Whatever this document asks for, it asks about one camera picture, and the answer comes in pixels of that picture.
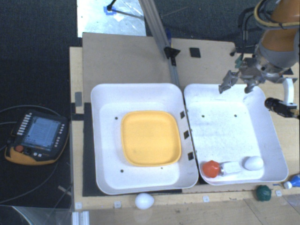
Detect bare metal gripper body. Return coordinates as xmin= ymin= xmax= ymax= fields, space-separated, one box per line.
xmin=238 ymin=57 xmax=286 ymax=84

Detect white plastic tray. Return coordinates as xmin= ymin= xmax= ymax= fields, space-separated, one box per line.
xmin=183 ymin=83 xmax=289 ymax=187
xmin=90 ymin=82 xmax=200 ymax=195

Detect white egg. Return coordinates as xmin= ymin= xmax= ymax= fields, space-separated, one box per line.
xmin=244 ymin=156 xmax=264 ymax=172
xmin=135 ymin=192 xmax=156 ymax=210

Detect small white bottle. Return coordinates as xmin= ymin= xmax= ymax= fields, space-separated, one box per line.
xmin=219 ymin=161 xmax=242 ymax=176

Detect orange round toy fruit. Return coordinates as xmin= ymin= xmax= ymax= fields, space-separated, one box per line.
xmin=202 ymin=159 xmax=221 ymax=179

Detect yellow plate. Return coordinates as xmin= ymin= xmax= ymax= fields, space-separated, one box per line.
xmin=120 ymin=110 xmax=182 ymax=167

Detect brown cardboard board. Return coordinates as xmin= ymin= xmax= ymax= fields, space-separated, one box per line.
xmin=82 ymin=31 xmax=300 ymax=195

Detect blue and white bottle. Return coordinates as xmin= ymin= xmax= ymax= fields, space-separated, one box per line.
xmin=283 ymin=174 xmax=300 ymax=189

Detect dark green round toy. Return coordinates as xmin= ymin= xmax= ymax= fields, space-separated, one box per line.
xmin=255 ymin=184 xmax=272 ymax=202

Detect black cylinder on white bracket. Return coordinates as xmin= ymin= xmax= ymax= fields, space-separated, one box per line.
xmin=264 ymin=77 xmax=300 ymax=120

